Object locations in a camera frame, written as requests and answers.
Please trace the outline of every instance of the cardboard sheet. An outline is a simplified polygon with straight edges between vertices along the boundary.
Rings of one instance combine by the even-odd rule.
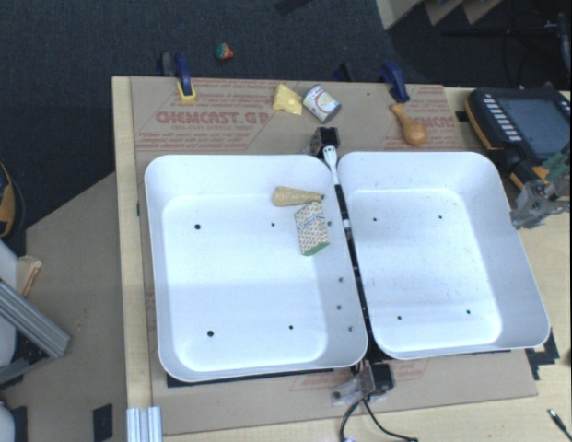
[[[161,407],[165,435],[338,417],[333,386],[350,378],[348,369],[324,373],[195,386],[168,387],[157,352],[150,242],[144,173],[165,154],[297,154],[309,144],[320,122],[273,110],[275,88],[283,83],[303,95],[313,82],[194,79],[197,99],[179,99],[170,78],[131,77],[134,141],[146,287],[148,344],[153,403]],[[341,139],[340,155],[359,150],[467,150],[472,135],[449,109],[442,86],[408,86],[406,113],[422,122],[429,141],[407,145],[387,109],[393,98],[386,84],[321,83],[343,108],[329,123]],[[396,388],[373,404],[377,412],[537,394],[524,351],[392,361]]]

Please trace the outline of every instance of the white tray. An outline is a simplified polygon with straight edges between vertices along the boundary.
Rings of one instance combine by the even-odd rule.
[[[395,358],[533,347],[549,323],[494,165],[474,153],[339,163],[376,344]],[[327,167],[164,156],[145,176],[158,351],[190,382],[351,366],[368,337]],[[300,253],[275,187],[324,194],[331,244]]]
[[[351,366],[368,337],[328,168],[309,156],[164,156],[145,176],[162,365],[185,381]],[[305,257],[277,186],[320,192]]]
[[[543,302],[495,166],[460,153],[339,163],[374,339],[401,359],[534,347]]]

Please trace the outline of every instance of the wooden table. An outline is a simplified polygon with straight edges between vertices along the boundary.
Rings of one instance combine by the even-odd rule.
[[[353,86],[349,84],[347,89],[352,90]],[[446,88],[445,94],[450,107],[454,111],[462,111],[463,102],[470,91],[466,88]],[[153,404],[153,401],[142,274],[143,257],[140,226],[136,216],[138,193],[130,77],[114,77],[112,93],[122,261],[127,401],[131,408],[147,408]],[[374,110],[382,110],[382,108],[375,107]],[[531,268],[542,292],[557,347],[562,355],[555,365],[541,367],[541,380],[537,382],[539,396],[386,413],[381,416],[384,426],[394,432],[418,436],[421,441],[526,440],[543,442],[545,440],[566,440],[564,434],[550,419],[547,409],[555,409],[571,431],[569,230],[569,215],[559,215],[549,217],[545,225],[541,227],[520,231]],[[335,441],[338,440],[339,424],[339,419],[325,419],[168,436],[165,440],[172,442],[211,442],[228,439],[235,442]],[[360,442],[389,440],[365,415],[352,418],[347,425],[346,433],[347,436],[353,435]]]

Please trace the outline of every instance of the tin can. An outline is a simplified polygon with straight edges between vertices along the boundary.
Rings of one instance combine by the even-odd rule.
[[[318,84],[306,93],[302,103],[322,122],[330,121],[341,109],[341,103]]]

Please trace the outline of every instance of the cable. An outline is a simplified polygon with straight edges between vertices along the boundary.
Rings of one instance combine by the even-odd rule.
[[[340,442],[345,442],[347,440],[347,438],[344,436],[344,427],[346,426],[347,421],[349,420],[349,417],[351,416],[351,414],[353,413],[353,411],[356,409],[356,407],[359,405],[360,402],[363,402],[364,406],[368,410],[369,415],[371,416],[371,419],[376,424],[378,429],[380,431],[382,431],[384,434],[387,434],[390,437],[400,438],[401,440],[404,440],[405,442],[418,442],[418,439],[415,437],[401,436],[400,434],[395,434],[395,433],[387,430],[382,424],[379,423],[378,419],[376,419],[376,416],[371,411],[371,408],[368,405],[368,400],[366,400],[366,399],[358,401],[358,402],[352,404],[351,406],[349,406],[347,408],[347,411],[345,412],[343,419],[341,420],[341,426],[339,427],[339,441]]]

